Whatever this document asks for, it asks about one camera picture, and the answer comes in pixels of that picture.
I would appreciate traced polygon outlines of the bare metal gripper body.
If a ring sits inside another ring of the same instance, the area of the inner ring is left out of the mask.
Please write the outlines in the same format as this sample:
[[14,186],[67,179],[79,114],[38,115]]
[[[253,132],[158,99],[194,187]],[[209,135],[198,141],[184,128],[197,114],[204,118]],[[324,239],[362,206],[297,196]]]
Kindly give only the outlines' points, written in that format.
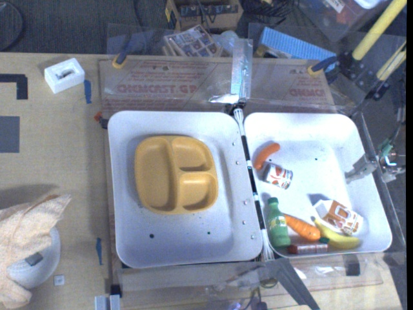
[[383,181],[389,183],[396,177],[405,173],[405,155],[397,152],[389,152],[386,156],[379,157]]

